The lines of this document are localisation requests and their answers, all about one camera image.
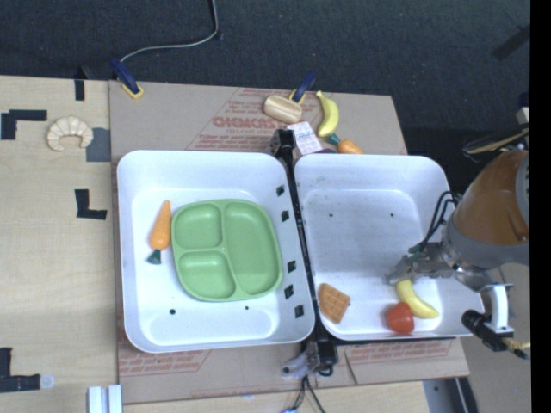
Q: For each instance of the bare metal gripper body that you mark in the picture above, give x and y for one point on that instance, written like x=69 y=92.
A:
x=443 y=265

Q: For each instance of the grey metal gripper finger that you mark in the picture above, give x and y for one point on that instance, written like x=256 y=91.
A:
x=409 y=261
x=394 y=276

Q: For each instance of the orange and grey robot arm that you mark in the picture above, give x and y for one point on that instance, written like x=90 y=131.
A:
x=490 y=205

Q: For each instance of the yellow banana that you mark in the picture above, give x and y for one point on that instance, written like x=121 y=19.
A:
x=329 y=116
x=416 y=303

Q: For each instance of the red pepper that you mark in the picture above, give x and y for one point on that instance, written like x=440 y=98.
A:
x=399 y=318

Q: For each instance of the white plastic tray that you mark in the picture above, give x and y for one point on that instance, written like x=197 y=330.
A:
x=206 y=325
x=361 y=239

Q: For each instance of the orange waffle biscuit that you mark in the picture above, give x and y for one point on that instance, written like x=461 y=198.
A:
x=333 y=303

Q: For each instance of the orange carrot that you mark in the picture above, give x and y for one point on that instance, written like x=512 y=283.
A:
x=349 y=146
x=161 y=228

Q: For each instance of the purple toy food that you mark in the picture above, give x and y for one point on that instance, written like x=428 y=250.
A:
x=326 y=150

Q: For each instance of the green divided plate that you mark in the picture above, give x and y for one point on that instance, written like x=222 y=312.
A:
x=249 y=248

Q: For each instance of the white and pink carton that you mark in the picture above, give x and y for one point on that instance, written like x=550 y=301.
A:
x=306 y=138

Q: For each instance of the beige hot dog bun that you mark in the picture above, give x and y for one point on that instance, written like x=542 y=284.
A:
x=282 y=108

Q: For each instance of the brown cardboard board red print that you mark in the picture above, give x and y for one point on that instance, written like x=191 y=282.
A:
x=172 y=118

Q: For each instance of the beige croissant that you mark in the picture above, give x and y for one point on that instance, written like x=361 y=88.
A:
x=69 y=129

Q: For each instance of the black cylinder on white bracket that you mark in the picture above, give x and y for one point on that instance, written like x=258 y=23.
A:
x=499 y=306

